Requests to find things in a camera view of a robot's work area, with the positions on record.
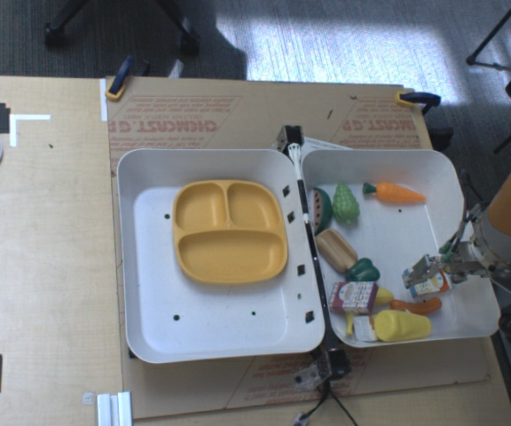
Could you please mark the green grapes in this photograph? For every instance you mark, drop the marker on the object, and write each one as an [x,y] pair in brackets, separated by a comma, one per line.
[345,207]

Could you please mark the orange carrot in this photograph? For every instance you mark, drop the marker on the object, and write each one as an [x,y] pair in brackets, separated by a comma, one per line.
[397,193]

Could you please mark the black tripod stand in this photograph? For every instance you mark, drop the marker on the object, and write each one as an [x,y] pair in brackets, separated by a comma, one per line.
[499,25]

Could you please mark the thin black and white rod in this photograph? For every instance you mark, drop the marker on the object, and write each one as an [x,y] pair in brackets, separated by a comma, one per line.
[311,233]

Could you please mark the yellow bottle with white cap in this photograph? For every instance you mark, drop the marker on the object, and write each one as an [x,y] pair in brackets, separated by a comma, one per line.
[404,326]

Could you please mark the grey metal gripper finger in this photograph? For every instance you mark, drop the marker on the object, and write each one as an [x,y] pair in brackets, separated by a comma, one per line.
[431,262]
[415,278]

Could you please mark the black chair base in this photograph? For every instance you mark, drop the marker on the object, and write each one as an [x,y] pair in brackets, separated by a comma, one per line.
[180,25]

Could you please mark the brown cardboard board red print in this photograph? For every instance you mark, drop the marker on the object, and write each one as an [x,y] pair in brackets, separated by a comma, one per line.
[255,113]

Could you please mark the dark green pepper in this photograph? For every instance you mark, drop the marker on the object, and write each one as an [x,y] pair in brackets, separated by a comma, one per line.
[363,272]

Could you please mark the white plastic tray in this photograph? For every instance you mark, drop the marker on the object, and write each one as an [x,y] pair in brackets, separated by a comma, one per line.
[220,313]
[415,233]

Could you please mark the orange and white carton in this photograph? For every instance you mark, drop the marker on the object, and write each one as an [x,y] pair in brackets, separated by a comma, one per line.
[433,287]

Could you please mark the green watermelon slice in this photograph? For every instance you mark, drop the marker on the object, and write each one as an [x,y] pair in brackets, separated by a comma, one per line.
[323,211]

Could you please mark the orange sausage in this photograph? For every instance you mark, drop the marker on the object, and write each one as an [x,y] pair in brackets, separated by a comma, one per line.
[419,306]

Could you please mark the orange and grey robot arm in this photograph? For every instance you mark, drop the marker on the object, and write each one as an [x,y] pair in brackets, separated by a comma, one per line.
[510,202]

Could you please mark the white paper sheet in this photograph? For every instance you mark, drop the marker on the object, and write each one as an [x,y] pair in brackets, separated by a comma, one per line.
[322,144]

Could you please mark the tan bread bun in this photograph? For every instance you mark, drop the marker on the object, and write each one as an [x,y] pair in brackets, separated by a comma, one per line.
[336,250]

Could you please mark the pink and white carton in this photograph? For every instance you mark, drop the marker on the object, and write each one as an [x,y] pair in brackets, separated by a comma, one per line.
[352,297]

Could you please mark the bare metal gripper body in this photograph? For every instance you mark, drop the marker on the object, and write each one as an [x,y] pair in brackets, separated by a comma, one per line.
[465,261]

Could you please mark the yellow divided plate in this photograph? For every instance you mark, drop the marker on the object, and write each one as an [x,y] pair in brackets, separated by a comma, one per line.
[231,249]

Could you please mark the yellow banana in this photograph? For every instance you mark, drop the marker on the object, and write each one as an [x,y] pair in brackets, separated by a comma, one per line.
[384,296]

